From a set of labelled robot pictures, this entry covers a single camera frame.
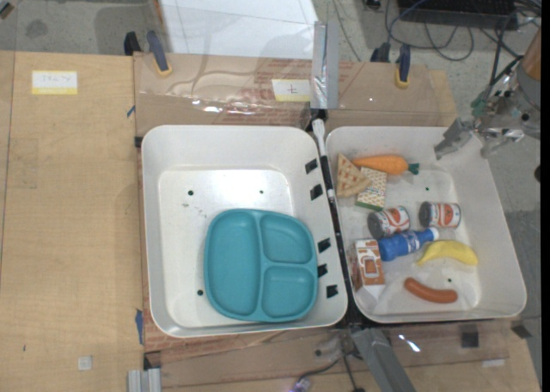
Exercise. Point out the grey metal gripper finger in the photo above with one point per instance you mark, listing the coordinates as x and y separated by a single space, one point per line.
498 143
453 136

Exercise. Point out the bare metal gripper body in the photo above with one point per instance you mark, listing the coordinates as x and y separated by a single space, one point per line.
515 117

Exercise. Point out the orange carrot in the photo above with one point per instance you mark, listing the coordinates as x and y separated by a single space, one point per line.
382 163

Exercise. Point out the white plastic tray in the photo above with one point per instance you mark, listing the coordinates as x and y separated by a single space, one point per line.
485 218
180 227

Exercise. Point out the orange and white can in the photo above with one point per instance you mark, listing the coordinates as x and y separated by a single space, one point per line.
391 222
442 215

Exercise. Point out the brown cardboard board red print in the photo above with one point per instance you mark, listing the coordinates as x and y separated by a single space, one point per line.
365 89

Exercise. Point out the yellow banana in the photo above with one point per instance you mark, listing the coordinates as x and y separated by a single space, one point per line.
451 250

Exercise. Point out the tan pizza slice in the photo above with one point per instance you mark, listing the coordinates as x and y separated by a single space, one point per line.
347 179

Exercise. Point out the blue bottle white cap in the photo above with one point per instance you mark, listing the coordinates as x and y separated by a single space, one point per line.
401 245

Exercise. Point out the thin black and white rod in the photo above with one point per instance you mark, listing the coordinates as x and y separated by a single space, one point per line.
327 175

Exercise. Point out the brown and white carton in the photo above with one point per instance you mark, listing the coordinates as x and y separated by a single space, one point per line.
368 267

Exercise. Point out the orange sausage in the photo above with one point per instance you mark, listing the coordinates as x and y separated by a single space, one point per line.
429 292

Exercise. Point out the blue divided plate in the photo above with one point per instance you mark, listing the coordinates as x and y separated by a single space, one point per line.
240 265

